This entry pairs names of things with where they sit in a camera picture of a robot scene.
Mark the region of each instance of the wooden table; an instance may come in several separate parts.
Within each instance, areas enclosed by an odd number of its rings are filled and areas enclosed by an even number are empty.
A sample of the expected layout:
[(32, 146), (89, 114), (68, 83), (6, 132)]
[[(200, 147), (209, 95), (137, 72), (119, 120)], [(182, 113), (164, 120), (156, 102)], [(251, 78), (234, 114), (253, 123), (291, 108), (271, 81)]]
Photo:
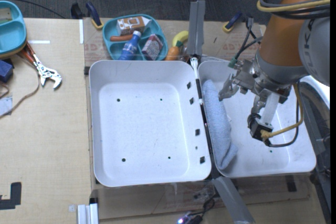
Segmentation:
[[(88, 204), (92, 185), (85, 46), (81, 44), (80, 21), (26, 18), (25, 23), (27, 38), (37, 56), (44, 65), (56, 69), (63, 81), (55, 91), (53, 83), (47, 81), (10, 116), (0, 119), (2, 200), (10, 198), (11, 183), (22, 184), (21, 204), (15, 209), (0, 210), (0, 223), (76, 223), (77, 205)], [(160, 25), (171, 42), (174, 33), (187, 30), (188, 23), (160, 21)], [(222, 35), (221, 25), (205, 24), (205, 44), (219, 42), (213, 34)], [(15, 104), (35, 89), (38, 79), (37, 72), (20, 58), (13, 56), (12, 61), (14, 75), (8, 84)], [(310, 195), (306, 199), (253, 204), (248, 208), (257, 223), (323, 223), (316, 191), (312, 185), (308, 188)], [(102, 223), (171, 224), (180, 216), (181, 213), (174, 213)], [(217, 208), (209, 211), (202, 223), (233, 222), (226, 208)]]

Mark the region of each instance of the blue bottle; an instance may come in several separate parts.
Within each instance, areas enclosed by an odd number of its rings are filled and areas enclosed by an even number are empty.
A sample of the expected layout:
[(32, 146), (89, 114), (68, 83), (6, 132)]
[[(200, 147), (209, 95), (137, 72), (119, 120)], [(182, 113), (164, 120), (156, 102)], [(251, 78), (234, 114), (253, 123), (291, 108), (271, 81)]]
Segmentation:
[(134, 31), (131, 40), (125, 43), (118, 60), (132, 60), (138, 50), (138, 42), (141, 37), (141, 32)]

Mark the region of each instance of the blue and yellow clamp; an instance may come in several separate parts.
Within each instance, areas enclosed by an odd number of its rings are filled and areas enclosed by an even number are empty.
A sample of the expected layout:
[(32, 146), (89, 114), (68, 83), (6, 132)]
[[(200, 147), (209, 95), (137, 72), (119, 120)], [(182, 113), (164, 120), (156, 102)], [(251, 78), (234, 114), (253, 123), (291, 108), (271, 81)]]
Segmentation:
[(232, 19), (231, 19), (230, 21), (226, 22), (226, 23), (223, 25), (223, 27), (222, 27), (223, 31), (226, 32), (226, 33), (231, 32), (231, 30), (232, 30), (233, 27), (234, 27), (234, 24), (238, 21), (238, 19), (239, 19), (241, 16), (242, 16), (242, 13), (241, 13), (241, 12), (237, 12), (237, 13), (235, 14), (235, 16), (232, 17)]
[(92, 24), (97, 30), (101, 30), (104, 23), (100, 20), (98, 12), (96, 11), (93, 4), (89, 1), (86, 3), (85, 7), (88, 9), (88, 17), (92, 17)]

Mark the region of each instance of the blue towel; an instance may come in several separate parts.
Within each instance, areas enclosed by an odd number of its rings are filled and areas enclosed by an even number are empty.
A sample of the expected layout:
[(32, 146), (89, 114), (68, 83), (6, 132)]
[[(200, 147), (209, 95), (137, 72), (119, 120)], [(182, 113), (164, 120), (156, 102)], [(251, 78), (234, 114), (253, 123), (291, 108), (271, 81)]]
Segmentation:
[(231, 125), (224, 104), (212, 80), (202, 85), (204, 109), (218, 169), (225, 169), (236, 156), (238, 148), (231, 143)]

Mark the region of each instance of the banana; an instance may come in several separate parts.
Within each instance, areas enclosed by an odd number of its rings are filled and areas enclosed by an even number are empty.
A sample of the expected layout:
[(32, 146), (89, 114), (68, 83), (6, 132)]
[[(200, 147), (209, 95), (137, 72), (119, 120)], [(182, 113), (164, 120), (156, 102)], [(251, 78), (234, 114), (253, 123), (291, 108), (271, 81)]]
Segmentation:
[(181, 31), (179, 32), (174, 38), (173, 38), (173, 43), (172, 46), (175, 47), (177, 42), (183, 43), (188, 39), (189, 32), (188, 31)]

